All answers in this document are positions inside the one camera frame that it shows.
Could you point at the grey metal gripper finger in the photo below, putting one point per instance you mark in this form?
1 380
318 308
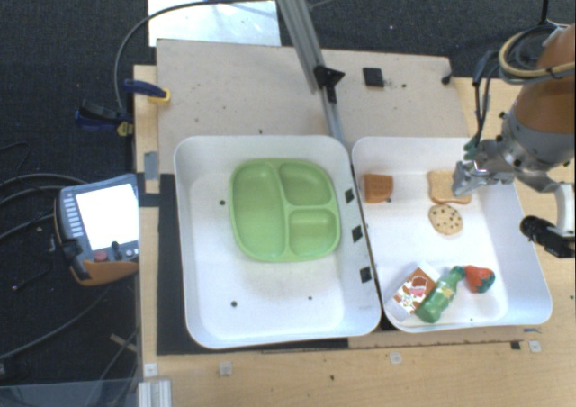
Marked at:
461 180
480 180

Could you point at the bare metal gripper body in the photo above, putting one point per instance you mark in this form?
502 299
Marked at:
499 167

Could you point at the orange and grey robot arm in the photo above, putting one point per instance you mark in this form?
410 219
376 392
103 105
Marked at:
546 103

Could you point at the tan toy bread slice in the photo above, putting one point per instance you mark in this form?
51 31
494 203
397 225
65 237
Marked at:
441 187

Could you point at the chocolate chip toy biscuit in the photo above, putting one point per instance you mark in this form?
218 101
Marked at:
445 219

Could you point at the white plastic tray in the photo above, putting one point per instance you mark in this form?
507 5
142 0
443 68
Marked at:
486 252
270 297

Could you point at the orange toy bread loaf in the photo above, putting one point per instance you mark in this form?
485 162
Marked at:
377 188

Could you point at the red toy strawberry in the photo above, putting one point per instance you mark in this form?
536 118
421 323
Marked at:
479 279

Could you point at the white and brown carton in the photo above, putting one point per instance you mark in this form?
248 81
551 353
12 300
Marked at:
411 290

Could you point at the green plastic bottle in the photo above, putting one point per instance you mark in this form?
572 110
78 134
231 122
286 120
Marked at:
438 299

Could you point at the small black block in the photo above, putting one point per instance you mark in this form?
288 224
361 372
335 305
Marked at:
373 77

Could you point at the green divided plate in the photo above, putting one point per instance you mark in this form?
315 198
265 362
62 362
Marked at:
261 211

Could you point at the pale flat board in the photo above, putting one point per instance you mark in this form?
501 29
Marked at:
252 90

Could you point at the black cylinder on white bracket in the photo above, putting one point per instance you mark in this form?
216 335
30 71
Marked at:
546 234

